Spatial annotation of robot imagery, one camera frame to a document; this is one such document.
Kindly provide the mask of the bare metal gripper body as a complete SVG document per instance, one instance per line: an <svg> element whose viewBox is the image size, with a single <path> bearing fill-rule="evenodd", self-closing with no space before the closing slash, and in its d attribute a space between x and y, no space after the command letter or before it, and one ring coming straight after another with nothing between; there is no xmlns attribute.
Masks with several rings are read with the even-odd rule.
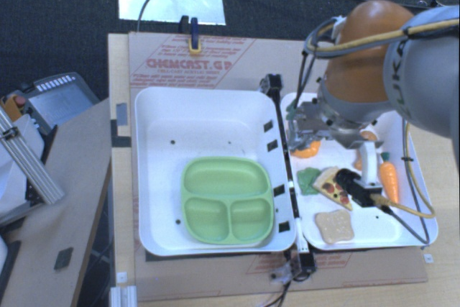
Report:
<svg viewBox="0 0 460 307"><path fill-rule="evenodd" d="M287 107L287 146L291 152L310 148L314 141L334 140L345 149L361 144L361 124L339 116L318 100Z"/></svg>

